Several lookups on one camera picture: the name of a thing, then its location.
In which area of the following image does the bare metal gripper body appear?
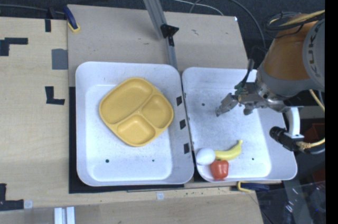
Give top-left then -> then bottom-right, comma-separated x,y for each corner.
237,82 -> 288,114

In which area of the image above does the white plastic tray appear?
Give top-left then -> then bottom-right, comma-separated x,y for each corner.
74,61 -> 195,187
181,67 -> 298,183

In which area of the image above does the yellow banana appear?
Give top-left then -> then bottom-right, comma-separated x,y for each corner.
214,139 -> 243,161

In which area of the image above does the white egg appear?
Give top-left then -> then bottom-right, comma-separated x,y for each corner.
195,147 -> 216,166

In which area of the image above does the red bell pepper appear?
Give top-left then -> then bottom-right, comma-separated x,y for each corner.
210,159 -> 230,181

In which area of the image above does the yellow divided plate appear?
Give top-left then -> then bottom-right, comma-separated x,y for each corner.
98,77 -> 175,147

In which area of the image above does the pale wood board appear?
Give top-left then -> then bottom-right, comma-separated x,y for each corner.
67,4 -> 283,192

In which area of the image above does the black cylinder on white bracket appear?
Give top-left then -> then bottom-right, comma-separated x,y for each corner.
269,106 -> 305,152

